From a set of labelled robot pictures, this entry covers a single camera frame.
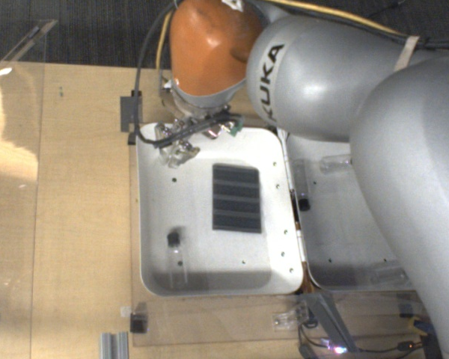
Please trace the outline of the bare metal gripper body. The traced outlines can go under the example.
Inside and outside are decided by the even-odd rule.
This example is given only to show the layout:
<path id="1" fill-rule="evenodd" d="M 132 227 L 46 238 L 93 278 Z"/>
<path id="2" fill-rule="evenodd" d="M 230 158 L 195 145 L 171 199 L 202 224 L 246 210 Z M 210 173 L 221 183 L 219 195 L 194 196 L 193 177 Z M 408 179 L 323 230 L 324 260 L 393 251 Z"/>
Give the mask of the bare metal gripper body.
<path id="1" fill-rule="evenodd" d="M 202 134 L 209 139 L 217 139 L 227 132 L 235 136 L 242 130 L 244 118 L 229 111 L 228 104 L 215 108 L 199 108 L 185 102 L 179 96 L 165 96 L 163 106 L 174 116 L 171 131 L 188 139 L 191 135 Z"/>

